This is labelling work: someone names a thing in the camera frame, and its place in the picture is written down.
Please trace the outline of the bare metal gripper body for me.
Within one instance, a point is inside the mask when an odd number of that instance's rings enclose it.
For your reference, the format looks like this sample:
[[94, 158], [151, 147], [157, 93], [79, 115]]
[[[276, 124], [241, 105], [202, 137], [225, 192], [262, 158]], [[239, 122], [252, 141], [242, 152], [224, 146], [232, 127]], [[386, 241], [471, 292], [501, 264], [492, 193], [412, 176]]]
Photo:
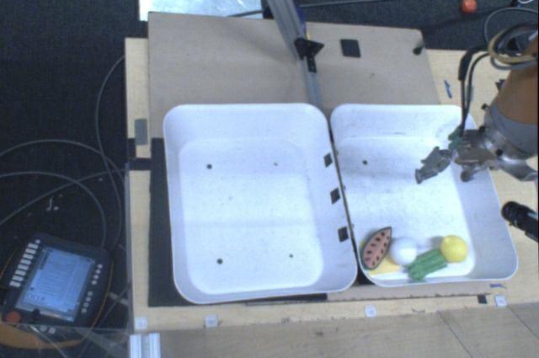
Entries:
[[477, 173], [487, 169], [502, 170], [518, 181], [538, 179], [538, 172], [527, 163], [535, 154], [513, 144], [499, 131], [465, 130], [451, 139], [451, 150], [454, 163], [475, 165]]

